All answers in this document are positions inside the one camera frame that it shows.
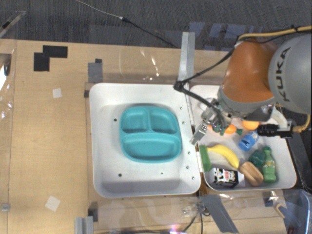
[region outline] green object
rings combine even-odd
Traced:
[[[216,125],[216,127],[213,127],[214,132],[215,133],[219,133],[220,132],[220,127],[221,127],[220,124]]]
[[[260,150],[255,150],[253,154],[250,155],[248,161],[250,161],[256,168],[261,168],[265,160],[264,152]]]
[[[220,132],[220,136],[223,136],[224,135],[224,132],[225,132],[226,128],[222,128],[221,132]]]
[[[271,156],[271,148],[266,146],[263,148],[265,154],[265,160],[262,167],[262,174],[264,177],[263,182],[274,183],[276,181],[275,176],[275,161]]]
[[[209,172],[212,169],[212,165],[211,165],[210,158],[208,155],[207,147],[199,146],[199,152],[201,156],[201,161],[203,163],[204,172]]]
[[[237,133],[239,136],[241,136],[241,135],[243,134],[243,129],[238,128],[238,129],[236,130],[236,133]]]

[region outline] teal divided plate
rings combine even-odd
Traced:
[[[168,162],[181,153],[179,124],[175,115],[164,108],[126,109],[121,115],[119,133],[123,153],[134,161]]]

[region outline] clear plastic panel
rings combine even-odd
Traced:
[[[10,15],[0,28],[0,232],[7,233],[17,41],[16,24],[24,12]]]
[[[95,233],[309,233],[311,195],[303,190],[93,202]]]

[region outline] white tape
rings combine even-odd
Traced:
[[[61,98],[62,97],[62,91],[60,88],[53,89],[53,98]]]
[[[48,208],[49,210],[55,212],[57,210],[57,208],[59,207],[60,204],[60,200],[50,196],[48,201],[45,204],[45,207]]]

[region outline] banana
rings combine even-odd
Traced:
[[[215,153],[223,155],[228,160],[230,165],[238,169],[239,167],[238,158],[236,154],[230,148],[221,144],[217,144],[213,147],[207,147],[207,151],[211,151],[211,152],[215,152]]]

